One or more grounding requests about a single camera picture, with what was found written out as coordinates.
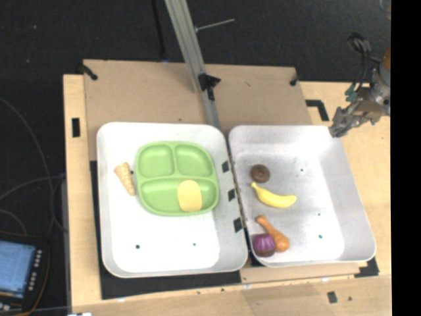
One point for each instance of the white plastic tray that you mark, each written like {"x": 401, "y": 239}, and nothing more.
{"x": 315, "y": 189}
{"x": 164, "y": 242}

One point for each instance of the yellow bread slice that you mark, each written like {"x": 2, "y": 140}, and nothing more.
{"x": 189, "y": 196}

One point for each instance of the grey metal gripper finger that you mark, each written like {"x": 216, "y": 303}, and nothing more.
{"x": 352, "y": 118}
{"x": 337, "y": 123}

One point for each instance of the beige ice cream cone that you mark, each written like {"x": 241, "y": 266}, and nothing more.
{"x": 125, "y": 176}

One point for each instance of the brown doughnut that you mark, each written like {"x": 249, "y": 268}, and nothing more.
{"x": 260, "y": 173}

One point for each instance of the green divided plate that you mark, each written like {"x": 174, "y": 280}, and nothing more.
{"x": 158, "y": 163}

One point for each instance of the brown cardboard board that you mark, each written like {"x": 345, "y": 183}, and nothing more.
{"x": 148, "y": 91}

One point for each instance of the yellow banana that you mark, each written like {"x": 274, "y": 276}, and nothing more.
{"x": 274, "y": 199}

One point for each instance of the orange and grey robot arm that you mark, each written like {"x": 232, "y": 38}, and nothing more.
{"x": 386, "y": 61}

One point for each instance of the orange chicken drumstick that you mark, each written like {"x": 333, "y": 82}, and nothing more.
{"x": 276, "y": 234}

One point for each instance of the thin black rod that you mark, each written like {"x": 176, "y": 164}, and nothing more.
{"x": 237, "y": 189}

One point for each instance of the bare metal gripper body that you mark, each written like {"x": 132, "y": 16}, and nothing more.
{"x": 373, "y": 104}

